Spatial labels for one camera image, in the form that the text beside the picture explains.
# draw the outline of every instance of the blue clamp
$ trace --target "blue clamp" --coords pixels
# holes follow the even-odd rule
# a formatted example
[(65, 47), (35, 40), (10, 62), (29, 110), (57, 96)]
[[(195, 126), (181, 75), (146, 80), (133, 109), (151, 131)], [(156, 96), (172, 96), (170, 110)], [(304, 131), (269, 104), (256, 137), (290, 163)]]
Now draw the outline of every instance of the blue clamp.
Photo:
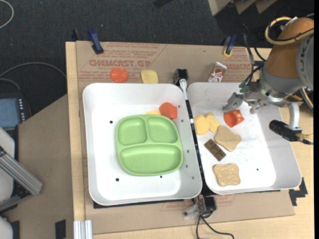
[(88, 31), (87, 31), (87, 34), (88, 34), (88, 37), (89, 37), (89, 40), (91, 42), (93, 42), (93, 45), (92, 45), (92, 48), (95, 52), (95, 54), (101, 54), (104, 52), (102, 46), (101, 46), (101, 43), (100, 43), (100, 40), (99, 40), (99, 36), (98, 36), (98, 33), (90, 28)]
[(233, 34), (231, 37), (230, 36), (227, 37), (227, 39), (224, 43), (224, 46), (225, 46), (225, 49), (223, 52), (224, 57), (229, 58), (231, 56), (231, 53), (233, 51), (233, 47), (235, 45), (235, 40), (236, 40), (235, 34)]

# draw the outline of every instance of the toy bread slice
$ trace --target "toy bread slice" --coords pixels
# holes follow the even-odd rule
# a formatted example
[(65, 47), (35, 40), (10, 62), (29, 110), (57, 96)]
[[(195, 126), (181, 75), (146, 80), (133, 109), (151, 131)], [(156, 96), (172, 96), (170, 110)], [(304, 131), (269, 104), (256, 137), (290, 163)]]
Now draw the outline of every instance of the toy bread slice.
[(239, 167), (236, 164), (214, 165), (213, 172), (221, 187), (238, 185), (240, 183)]
[(230, 131), (227, 127), (221, 125), (217, 130), (215, 142), (223, 146), (228, 151), (233, 151), (240, 143), (240, 135)]
[(203, 135), (206, 134), (209, 130), (209, 123), (207, 122), (204, 115), (197, 115), (194, 118), (196, 134)]
[(209, 123), (209, 130), (212, 133), (215, 133), (216, 130), (219, 128), (220, 124), (218, 122), (218, 120), (214, 117), (213, 113), (208, 113), (205, 116), (207, 122)]

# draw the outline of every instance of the gray floor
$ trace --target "gray floor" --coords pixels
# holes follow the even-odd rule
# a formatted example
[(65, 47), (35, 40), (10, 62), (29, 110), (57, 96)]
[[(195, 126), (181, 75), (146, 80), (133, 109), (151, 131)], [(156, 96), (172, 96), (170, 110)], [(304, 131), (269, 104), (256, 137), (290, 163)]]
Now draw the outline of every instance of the gray floor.
[[(243, 45), (243, 24), (253, 31), (258, 47), (271, 47), (262, 35), (278, 16), (305, 16), (314, 12), (314, 0), (279, 0), (259, 14), (254, 5), (239, 15), (230, 4), (215, 17), (208, 0), (173, 0), (156, 7), (156, 0), (6, 0), (14, 18), (0, 29), (0, 73), (26, 62), (44, 62), (65, 71), (66, 41), (73, 29), (87, 39), (88, 28), (101, 41), (221, 45), (236, 34)], [(0, 25), (10, 18), (9, 7), (0, 2)], [(66, 93), (61, 74), (46, 66), (25, 66), (5, 75), (17, 82), (37, 113)], [(0, 81), (0, 93), (14, 91)]]

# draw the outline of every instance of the white tray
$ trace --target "white tray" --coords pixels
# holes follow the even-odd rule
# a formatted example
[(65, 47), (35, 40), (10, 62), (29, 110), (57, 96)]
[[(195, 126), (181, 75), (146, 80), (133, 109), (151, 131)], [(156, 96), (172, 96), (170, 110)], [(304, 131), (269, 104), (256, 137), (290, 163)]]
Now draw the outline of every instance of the white tray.
[[(163, 176), (134, 176), (121, 167), (115, 131), (124, 117), (158, 110), (169, 102), (177, 109), (173, 119), (182, 147), (183, 164)], [(184, 95), (172, 84), (94, 83), (83, 92), (87, 138), (89, 191), (100, 205), (178, 200), (196, 197), (202, 180)]]
[[(222, 107), (233, 92), (239, 93), (239, 83), (193, 83), (188, 98), (193, 117), (212, 112), (221, 125), (227, 124)], [(272, 120), (282, 120), (276, 106), (259, 109), (250, 114), (250, 107), (243, 103), (239, 110), (244, 117), (240, 124), (229, 128), (242, 137), (232, 152), (222, 146), (226, 156), (218, 161), (204, 146), (216, 133), (197, 136), (204, 177), (207, 186), (216, 194), (232, 194), (255, 191), (291, 189), (299, 186), (301, 174), (290, 142), (272, 132), (268, 126)], [(241, 183), (236, 186), (218, 185), (212, 167), (216, 164), (235, 163), (239, 166)]]

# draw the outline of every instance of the table top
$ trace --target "table top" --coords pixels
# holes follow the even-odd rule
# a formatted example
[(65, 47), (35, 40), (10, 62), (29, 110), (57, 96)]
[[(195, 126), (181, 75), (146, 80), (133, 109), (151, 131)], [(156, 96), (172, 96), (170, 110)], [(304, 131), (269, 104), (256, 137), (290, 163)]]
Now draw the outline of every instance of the table top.
[[(265, 58), (268, 57), (270, 49), (259, 49), (259, 53)], [(75, 42), (66, 43), (66, 65), (68, 78), (68, 102), (70, 120), (70, 148), (72, 165), (72, 188), (73, 188), (73, 212), (75, 221), (84, 221), (85, 201), (83, 185), (83, 169), (81, 155), (81, 136), (79, 120), (79, 94), (77, 81), (77, 56)], [(280, 108), (283, 120), (289, 121), (289, 111)], [(304, 133), (313, 133), (314, 119), (309, 109), (300, 106), (299, 125)], [(231, 233), (236, 239), (246, 238), (315, 238), (314, 229), (314, 147), (299, 142), (293, 142), (292, 147), (300, 167), (302, 177), (305, 180), (308, 194), (305, 198), (297, 199), (297, 206), (294, 207), (295, 215), (288, 217), (267, 218), (258, 220), (246, 220), (236, 222), (225, 222), (213, 224), (212, 227), (220, 232)], [(123, 238), (196, 238), (196, 226), (182, 226), (162, 229), (151, 229), (142, 231), (111, 233), (94, 235), (95, 239), (123, 239)], [(199, 225), (199, 236), (201, 238), (227, 238), (214, 234), (209, 227)]]

